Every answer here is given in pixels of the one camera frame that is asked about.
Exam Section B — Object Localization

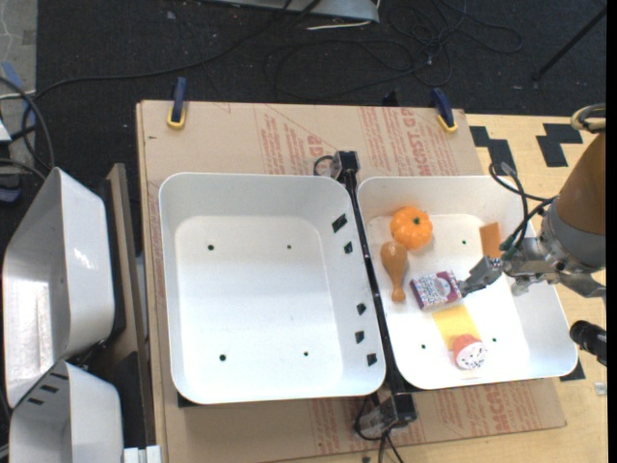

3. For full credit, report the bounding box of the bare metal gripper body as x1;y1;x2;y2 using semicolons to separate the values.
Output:
500;236;606;299

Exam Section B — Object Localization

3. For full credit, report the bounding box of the orange toy cheese slice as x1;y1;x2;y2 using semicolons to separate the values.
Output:
478;221;504;259

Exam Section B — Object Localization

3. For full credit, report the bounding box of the purple and white carton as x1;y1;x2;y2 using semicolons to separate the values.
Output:
409;270;463;311

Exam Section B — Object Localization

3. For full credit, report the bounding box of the yellow toy cheese slice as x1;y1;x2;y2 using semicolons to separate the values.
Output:
431;305;481;347

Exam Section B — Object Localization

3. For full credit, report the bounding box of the white plastic tray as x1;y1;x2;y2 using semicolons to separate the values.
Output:
1;166;117;409
157;171;388;406
8;359;124;463
356;175;579;391

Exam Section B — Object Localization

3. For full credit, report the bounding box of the orange and white fruit half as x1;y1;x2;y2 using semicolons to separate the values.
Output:
451;334;488;371

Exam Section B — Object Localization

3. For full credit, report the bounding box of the brown toy chicken drumstick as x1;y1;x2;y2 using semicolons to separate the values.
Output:
379;240;411;304

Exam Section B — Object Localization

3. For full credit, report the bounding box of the orange toy pumpkin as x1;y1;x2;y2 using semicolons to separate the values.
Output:
389;204;434;252

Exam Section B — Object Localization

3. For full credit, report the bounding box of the brown cardboard board red print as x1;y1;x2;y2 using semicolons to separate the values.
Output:
135;99;568;463

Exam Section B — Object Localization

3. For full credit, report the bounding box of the black block with thin wires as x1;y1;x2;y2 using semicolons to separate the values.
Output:
356;392;418;441
332;150;362;183

